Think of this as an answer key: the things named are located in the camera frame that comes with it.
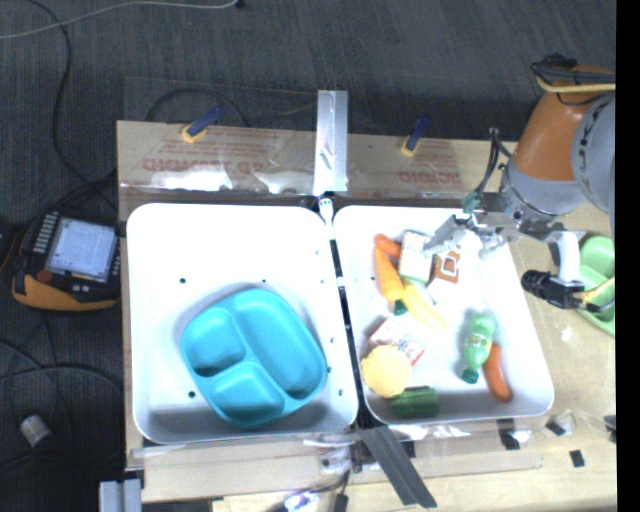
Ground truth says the brown cardboard board red print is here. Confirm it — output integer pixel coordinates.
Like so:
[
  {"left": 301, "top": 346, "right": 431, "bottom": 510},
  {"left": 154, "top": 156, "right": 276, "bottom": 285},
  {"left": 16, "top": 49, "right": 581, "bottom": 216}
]
[{"left": 115, "top": 119, "right": 617, "bottom": 503}]

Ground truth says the yellow banana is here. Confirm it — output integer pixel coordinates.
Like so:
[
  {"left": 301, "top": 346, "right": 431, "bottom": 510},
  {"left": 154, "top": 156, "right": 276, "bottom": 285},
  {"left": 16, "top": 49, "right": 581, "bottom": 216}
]
[{"left": 401, "top": 278, "right": 449, "bottom": 330}]

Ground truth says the orange carrot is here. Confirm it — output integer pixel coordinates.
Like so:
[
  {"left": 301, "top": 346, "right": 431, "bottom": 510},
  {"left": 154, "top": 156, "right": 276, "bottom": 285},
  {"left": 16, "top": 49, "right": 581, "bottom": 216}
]
[{"left": 375, "top": 245, "right": 409, "bottom": 317}]

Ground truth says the black cylinder on white bracket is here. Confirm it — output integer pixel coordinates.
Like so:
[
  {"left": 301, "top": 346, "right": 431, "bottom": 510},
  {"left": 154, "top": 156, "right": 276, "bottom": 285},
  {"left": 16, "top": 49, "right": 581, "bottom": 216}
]
[{"left": 520, "top": 230, "right": 587, "bottom": 310}]

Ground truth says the green plastic bottle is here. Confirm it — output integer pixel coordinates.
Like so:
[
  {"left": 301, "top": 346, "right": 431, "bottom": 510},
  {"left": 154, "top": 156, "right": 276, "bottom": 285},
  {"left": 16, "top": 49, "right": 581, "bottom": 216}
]
[{"left": 459, "top": 310, "right": 498, "bottom": 385}]

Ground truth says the orange and white packet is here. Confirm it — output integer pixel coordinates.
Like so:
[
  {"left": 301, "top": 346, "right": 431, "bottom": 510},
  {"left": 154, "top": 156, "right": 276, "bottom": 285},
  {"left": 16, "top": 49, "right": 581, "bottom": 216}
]
[{"left": 430, "top": 243, "right": 464, "bottom": 286}]

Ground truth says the blue divided plate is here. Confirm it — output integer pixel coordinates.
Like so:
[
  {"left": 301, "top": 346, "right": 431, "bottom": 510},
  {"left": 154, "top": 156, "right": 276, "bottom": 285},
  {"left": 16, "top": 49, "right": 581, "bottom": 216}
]
[{"left": 179, "top": 287, "right": 329, "bottom": 430}]

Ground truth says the pink and white packet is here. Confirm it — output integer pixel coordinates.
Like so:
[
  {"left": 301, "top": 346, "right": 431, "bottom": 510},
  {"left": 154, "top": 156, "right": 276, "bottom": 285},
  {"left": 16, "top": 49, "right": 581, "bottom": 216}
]
[{"left": 368, "top": 318, "right": 427, "bottom": 367}]

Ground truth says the white plastic tray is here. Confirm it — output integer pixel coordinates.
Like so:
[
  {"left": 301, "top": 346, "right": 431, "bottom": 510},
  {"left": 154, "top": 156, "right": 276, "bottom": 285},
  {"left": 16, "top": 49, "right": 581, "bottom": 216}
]
[
  {"left": 125, "top": 202, "right": 360, "bottom": 445},
  {"left": 332, "top": 204, "right": 555, "bottom": 427}
]

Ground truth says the white and green carton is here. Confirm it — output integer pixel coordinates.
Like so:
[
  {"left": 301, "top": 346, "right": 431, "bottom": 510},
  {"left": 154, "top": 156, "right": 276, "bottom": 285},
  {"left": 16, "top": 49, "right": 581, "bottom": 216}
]
[{"left": 397, "top": 229, "right": 437, "bottom": 287}]

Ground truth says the green cucumber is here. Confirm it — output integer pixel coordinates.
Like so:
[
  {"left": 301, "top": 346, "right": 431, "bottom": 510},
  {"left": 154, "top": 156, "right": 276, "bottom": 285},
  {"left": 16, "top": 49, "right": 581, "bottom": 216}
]
[{"left": 388, "top": 385, "right": 442, "bottom": 420}]

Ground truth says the long orange sausage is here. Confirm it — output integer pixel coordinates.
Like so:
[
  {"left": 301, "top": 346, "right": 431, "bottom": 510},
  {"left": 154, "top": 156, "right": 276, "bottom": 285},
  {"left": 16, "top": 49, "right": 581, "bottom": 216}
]
[{"left": 481, "top": 342, "right": 514, "bottom": 404}]

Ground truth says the grey metal cylinder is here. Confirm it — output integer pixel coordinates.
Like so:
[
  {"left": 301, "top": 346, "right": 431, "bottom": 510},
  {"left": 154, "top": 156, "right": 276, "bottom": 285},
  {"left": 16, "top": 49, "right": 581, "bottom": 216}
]
[{"left": 19, "top": 413, "right": 54, "bottom": 448}]

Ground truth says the small orange sausage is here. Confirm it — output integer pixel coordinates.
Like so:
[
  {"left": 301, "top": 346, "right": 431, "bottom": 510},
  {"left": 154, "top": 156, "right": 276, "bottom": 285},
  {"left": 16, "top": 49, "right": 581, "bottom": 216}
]
[{"left": 374, "top": 233, "right": 403, "bottom": 259}]

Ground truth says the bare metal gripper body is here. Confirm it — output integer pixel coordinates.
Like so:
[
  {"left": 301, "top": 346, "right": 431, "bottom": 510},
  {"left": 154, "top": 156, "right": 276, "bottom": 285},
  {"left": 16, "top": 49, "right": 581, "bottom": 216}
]
[{"left": 464, "top": 193, "right": 585, "bottom": 245}]

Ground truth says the green divided plate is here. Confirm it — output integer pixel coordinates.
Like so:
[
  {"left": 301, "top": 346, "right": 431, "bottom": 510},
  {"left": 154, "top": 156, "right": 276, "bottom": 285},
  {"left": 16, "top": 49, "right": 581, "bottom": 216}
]
[{"left": 577, "top": 234, "right": 617, "bottom": 338}]

